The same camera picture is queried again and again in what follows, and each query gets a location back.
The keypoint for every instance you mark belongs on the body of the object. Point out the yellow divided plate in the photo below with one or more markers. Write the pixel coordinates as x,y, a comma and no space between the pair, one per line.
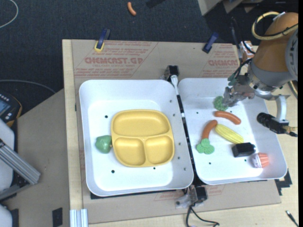
142,136

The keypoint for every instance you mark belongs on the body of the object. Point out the orange toy carrot green leaves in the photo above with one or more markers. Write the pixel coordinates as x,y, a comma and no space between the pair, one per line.
208,129

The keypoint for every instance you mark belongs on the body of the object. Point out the white plastic tray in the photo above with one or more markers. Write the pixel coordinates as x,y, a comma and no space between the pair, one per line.
227,169
99,174

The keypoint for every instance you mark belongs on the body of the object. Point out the brown cardboard board red print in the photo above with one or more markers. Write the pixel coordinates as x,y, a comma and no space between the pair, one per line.
146,60

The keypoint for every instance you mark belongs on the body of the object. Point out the green toy pepper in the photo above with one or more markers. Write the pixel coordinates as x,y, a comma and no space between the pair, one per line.
103,144

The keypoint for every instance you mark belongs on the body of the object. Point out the orange toy sausage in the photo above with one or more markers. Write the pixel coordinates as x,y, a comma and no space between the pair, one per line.
228,116
131,8

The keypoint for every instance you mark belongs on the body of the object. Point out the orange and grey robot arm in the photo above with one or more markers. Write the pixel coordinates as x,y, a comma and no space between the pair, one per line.
267,53

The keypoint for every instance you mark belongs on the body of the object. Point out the yellow toy corn cob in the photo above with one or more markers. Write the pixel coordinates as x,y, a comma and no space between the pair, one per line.
229,133

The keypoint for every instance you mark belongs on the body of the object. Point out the green toy broccoli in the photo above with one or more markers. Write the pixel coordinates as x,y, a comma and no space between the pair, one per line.
219,103

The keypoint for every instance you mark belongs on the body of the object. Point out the black box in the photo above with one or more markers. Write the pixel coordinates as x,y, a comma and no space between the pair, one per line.
242,150

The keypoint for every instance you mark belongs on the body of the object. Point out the thin black and white rod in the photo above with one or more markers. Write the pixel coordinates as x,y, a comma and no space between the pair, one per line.
183,117

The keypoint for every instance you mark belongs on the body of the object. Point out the pink and orange toy cupcake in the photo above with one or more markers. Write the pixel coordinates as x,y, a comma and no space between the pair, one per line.
260,160

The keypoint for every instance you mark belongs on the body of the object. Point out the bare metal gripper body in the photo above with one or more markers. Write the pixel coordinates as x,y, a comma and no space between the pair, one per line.
245,89

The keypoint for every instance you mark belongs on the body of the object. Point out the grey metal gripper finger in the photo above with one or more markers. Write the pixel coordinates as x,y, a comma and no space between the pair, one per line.
226,97
234,100

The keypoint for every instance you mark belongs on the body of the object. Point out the black cylinder on white bracket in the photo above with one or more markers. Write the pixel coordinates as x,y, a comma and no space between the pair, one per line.
270,121

